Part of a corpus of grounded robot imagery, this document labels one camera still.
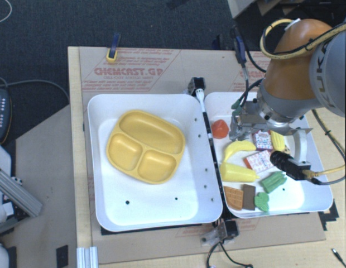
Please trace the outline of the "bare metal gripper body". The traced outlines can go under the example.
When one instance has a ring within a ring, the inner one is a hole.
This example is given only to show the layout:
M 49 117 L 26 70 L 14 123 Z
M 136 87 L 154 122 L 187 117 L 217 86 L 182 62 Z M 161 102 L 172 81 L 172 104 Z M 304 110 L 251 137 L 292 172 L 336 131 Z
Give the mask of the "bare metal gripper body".
M 251 134 L 273 131 L 283 136 L 295 134 L 297 129 L 290 126 L 295 120 L 296 118 L 277 113 L 266 102 L 257 100 L 247 101 L 243 107 L 239 106 L 233 111 L 231 119 L 239 125 L 239 131 L 242 126 L 247 126 L 253 128 Z

